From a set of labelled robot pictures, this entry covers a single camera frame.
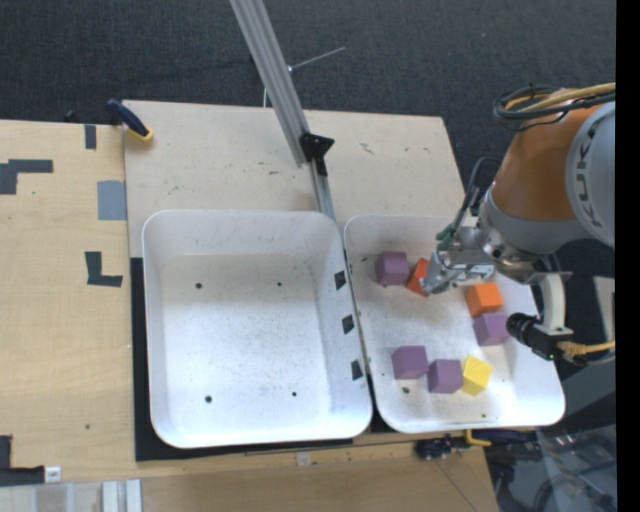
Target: black bracket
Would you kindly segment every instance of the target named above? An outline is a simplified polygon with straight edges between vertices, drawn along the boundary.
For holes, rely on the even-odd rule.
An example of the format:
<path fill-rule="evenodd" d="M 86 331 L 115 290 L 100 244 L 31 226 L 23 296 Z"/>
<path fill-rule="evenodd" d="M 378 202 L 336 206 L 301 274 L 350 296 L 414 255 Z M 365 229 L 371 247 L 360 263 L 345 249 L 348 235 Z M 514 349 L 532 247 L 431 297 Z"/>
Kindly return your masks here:
<path fill-rule="evenodd" d="M 335 139 L 314 135 L 313 133 L 303 133 L 300 137 L 302 152 L 307 162 L 316 161 L 317 172 L 320 176 L 327 175 L 327 166 L 324 163 L 324 155 L 331 149 Z"/>

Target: foam cube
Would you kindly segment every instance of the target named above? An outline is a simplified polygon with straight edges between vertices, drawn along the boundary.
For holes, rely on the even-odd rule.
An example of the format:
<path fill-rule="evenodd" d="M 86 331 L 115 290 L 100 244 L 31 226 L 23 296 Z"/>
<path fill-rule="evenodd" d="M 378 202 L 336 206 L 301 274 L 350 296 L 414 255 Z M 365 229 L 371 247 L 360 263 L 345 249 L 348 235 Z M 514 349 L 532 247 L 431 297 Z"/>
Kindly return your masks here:
<path fill-rule="evenodd" d="M 409 280 L 405 286 L 409 288 L 412 292 L 417 293 L 418 295 L 422 295 L 426 297 L 427 294 L 422 290 L 422 286 L 420 286 L 420 279 L 427 276 L 427 266 L 429 265 L 429 260 L 424 258 L 420 258 L 416 266 L 413 268 L 411 275 L 409 276 Z"/>
<path fill-rule="evenodd" d="M 458 359 L 436 359 L 429 365 L 427 387 L 431 393 L 455 393 L 464 384 Z"/>
<path fill-rule="evenodd" d="M 472 355 L 462 362 L 462 391 L 471 396 L 476 396 L 489 384 L 493 367 L 481 359 Z"/>
<path fill-rule="evenodd" d="M 500 345 L 509 339 L 507 315 L 504 313 L 485 313 L 473 321 L 476 340 L 481 347 Z"/>
<path fill-rule="evenodd" d="M 384 251 L 376 260 L 376 280 L 381 285 L 403 285 L 410 273 L 404 252 Z"/>
<path fill-rule="evenodd" d="M 495 281 L 470 286 L 465 291 L 464 298 L 467 301 L 469 313 L 473 318 L 484 313 L 493 313 L 504 305 L 502 295 Z"/>
<path fill-rule="evenodd" d="M 396 349 L 391 362 L 396 379 L 419 379 L 429 367 L 427 351 L 422 345 L 404 345 Z"/>

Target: wooden board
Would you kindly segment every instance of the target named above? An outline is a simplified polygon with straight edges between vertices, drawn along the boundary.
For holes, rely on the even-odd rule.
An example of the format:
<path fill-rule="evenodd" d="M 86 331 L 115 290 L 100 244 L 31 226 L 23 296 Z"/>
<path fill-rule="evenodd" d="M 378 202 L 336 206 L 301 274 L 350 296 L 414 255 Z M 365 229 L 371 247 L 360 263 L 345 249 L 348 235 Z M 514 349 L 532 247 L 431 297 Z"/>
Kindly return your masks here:
<path fill-rule="evenodd" d="M 233 111 L 229 107 L 220 108 Z M 271 111 L 258 110 L 258 117 L 274 116 Z M 415 160 L 405 161 L 403 171 L 409 179 L 412 172 L 420 175 L 425 168 L 440 169 L 430 178 L 432 187 L 426 187 L 438 199 L 430 202 L 418 195 L 403 203 L 404 206 L 394 203 L 395 211 L 429 214 L 439 204 L 437 201 L 445 201 L 445 197 L 451 199 L 451 211 L 455 210 L 462 192 L 440 119 L 391 116 L 393 122 L 388 123 L 390 118 L 386 116 L 354 114 L 351 129 L 355 130 L 357 124 L 371 137 L 358 137 L 357 144 L 349 149 L 345 142 L 346 120 L 351 116 L 340 114 L 335 118 L 339 120 L 337 123 L 332 117 L 331 113 L 309 113 L 312 126 L 323 132 L 326 128 L 329 136 L 338 139 L 332 150 L 336 160 L 354 163 L 350 167 L 352 172 L 339 178 L 336 171 L 332 181 L 336 198 L 349 189 L 355 191 L 354 197 L 360 197 L 361 202 L 349 204 L 344 199 L 334 200 L 341 216 L 360 208 L 363 213 L 371 211 L 363 206 L 367 200 L 385 209 L 384 191 L 372 195 L 366 187 L 356 186 L 364 179 L 363 175 L 366 177 L 361 173 L 367 169 L 381 172 L 382 167 L 376 168 L 370 162 L 371 165 L 360 168 L 355 165 L 359 155 L 353 156 L 353 152 L 370 156 L 362 149 L 362 142 L 385 162 L 387 150 L 372 141 L 378 137 L 387 139 L 389 131 L 401 129 L 405 122 L 430 127 L 431 131 L 418 133 L 426 141 L 437 141 L 435 146 L 440 147 L 431 153 L 422 150 Z M 171 116 L 164 119 L 171 123 Z M 217 123 L 224 125 L 224 117 Z M 162 134 L 162 123 L 156 119 L 154 124 L 154 131 Z M 346 131 L 341 134 L 336 128 L 331 132 L 328 125 Z M 214 131 L 224 132 L 219 124 L 216 126 Z M 279 130 L 277 123 L 272 128 Z M 128 136 L 123 139 L 123 135 L 120 127 L 98 126 L 97 149 L 88 150 L 82 125 L 0 121 L 0 163 L 9 159 L 53 161 L 52 174 L 20 173 L 17 193 L 0 195 L 0 434 L 13 435 L 12 467 L 60 466 L 64 481 L 87 482 L 296 466 L 293 451 L 136 463 L 128 225 L 126 221 L 99 220 L 97 206 L 99 181 L 125 180 L 125 140 L 127 144 L 131 141 Z M 265 137 L 277 140 L 280 136 L 277 131 Z M 282 153 L 277 158 L 289 159 L 284 137 L 279 144 Z M 398 149 L 405 153 L 404 147 Z M 272 171 L 266 172 L 269 177 Z M 305 173 L 300 169 L 287 172 L 291 176 L 298 173 L 295 179 L 301 179 Z M 148 183 L 153 188 L 162 184 L 162 180 Z M 296 204 L 301 208 L 313 207 L 310 184 L 309 178 L 309 187 L 301 186 L 290 196 L 300 201 Z M 88 285 L 86 251 L 100 251 L 103 273 L 122 275 L 122 285 Z M 354 447 L 317 453 L 332 462 L 346 461 L 353 456 L 353 450 L 370 460 L 384 459 L 389 453 L 393 457 L 406 457 L 412 446 L 407 441 L 411 440 L 397 434 L 363 434 L 355 440 Z M 393 445 L 389 451 L 388 443 L 405 444 Z"/>
<path fill-rule="evenodd" d="M 298 168 L 270 108 L 125 104 L 153 129 L 125 139 L 129 246 L 164 209 L 313 210 L 308 166 Z M 325 160 L 340 226 L 364 213 L 454 215 L 463 188 L 439 117 L 306 112 L 335 139 Z"/>
<path fill-rule="evenodd" d="M 354 457 L 271 471 L 150 479 L 143 482 L 143 503 L 156 512 L 497 512 L 485 471 L 481 449 L 433 461 Z"/>

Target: orange cube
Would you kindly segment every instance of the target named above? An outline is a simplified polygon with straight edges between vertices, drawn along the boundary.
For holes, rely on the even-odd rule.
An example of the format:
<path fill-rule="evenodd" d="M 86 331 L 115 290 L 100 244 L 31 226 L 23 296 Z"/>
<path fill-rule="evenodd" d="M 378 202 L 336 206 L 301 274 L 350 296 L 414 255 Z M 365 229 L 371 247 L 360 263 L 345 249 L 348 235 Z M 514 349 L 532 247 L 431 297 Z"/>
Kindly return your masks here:
<path fill-rule="evenodd" d="M 474 284 L 467 289 L 464 298 L 473 318 L 484 313 L 493 313 L 504 305 L 498 285 L 494 281 Z"/>
<path fill-rule="evenodd" d="M 429 260 L 420 258 L 418 260 L 418 263 L 416 263 L 413 272 L 411 272 L 409 280 L 405 284 L 405 286 L 409 288 L 409 290 L 411 290 L 412 292 L 416 292 L 418 295 L 422 295 L 423 297 L 426 297 L 427 294 L 422 290 L 419 279 L 427 276 L 427 265 L 429 265 Z"/>

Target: plastic tray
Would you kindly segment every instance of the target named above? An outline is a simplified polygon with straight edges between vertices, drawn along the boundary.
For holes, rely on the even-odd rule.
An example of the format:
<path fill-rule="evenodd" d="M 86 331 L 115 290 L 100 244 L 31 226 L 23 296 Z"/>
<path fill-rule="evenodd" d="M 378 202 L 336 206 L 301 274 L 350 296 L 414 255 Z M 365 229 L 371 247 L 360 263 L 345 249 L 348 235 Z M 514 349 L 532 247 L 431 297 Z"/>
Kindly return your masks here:
<path fill-rule="evenodd" d="M 558 421 L 564 393 L 553 362 L 514 339 L 479 347 L 464 300 L 465 285 L 423 297 L 404 286 L 376 282 L 374 264 L 382 251 L 406 252 L 414 264 L 429 259 L 435 235 L 450 217 L 363 215 L 345 226 L 345 247 L 359 311 L 365 352 L 382 418 L 395 430 L 421 433 L 448 429 L 526 427 Z M 507 314 L 536 314 L 531 289 L 496 275 Z M 402 345 L 423 344 L 429 361 L 472 354 L 492 365 L 479 395 L 462 390 L 432 394 L 426 376 L 395 380 L 391 354 Z"/>
<path fill-rule="evenodd" d="M 195 448 L 366 429 L 371 398 L 355 371 L 364 360 L 333 221 L 168 210 L 147 220 L 142 247 L 151 421 L 161 439 Z"/>

